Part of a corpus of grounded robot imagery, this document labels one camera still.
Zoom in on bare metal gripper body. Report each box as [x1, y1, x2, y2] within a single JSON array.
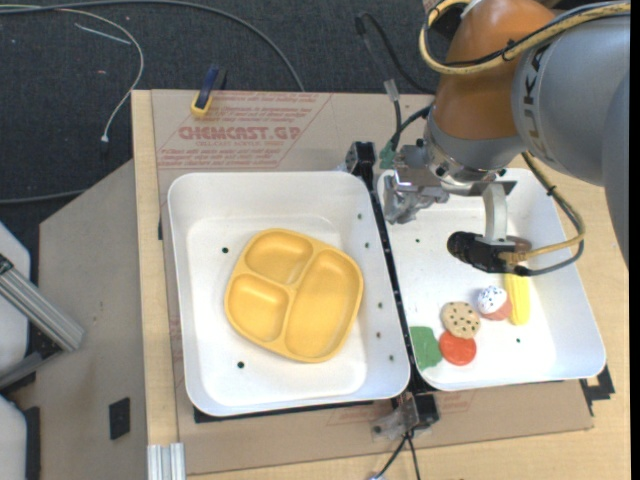
[[393, 141, 502, 204]]

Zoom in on black cylinder on white bracket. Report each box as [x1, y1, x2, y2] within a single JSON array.
[[446, 180, 532, 274]]

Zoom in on white plastic tray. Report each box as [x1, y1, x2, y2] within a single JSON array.
[[382, 166, 608, 392], [166, 170, 412, 418]]

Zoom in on tan chocolate chip biscuit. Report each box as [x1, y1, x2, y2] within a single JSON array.
[[439, 300, 482, 340]]

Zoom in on thin black rod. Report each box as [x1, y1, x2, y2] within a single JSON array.
[[363, 166, 422, 395]]

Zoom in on white black-spotted ball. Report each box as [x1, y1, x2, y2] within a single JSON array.
[[476, 285, 509, 316]]

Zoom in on green lettuce leaf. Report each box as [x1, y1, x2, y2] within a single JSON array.
[[409, 325, 444, 372]]

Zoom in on brown cardboard board, red print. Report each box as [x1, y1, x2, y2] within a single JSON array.
[[130, 90, 596, 475]]

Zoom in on orange round slice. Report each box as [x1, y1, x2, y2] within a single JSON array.
[[438, 330, 478, 368]]

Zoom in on black block with wires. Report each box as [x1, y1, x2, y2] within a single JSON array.
[[348, 140, 377, 175], [413, 392, 442, 428]]

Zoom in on yellow corn cob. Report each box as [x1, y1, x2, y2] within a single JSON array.
[[503, 271, 532, 327]]

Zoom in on yellow divided plate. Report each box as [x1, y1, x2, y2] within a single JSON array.
[[223, 227, 365, 365]]

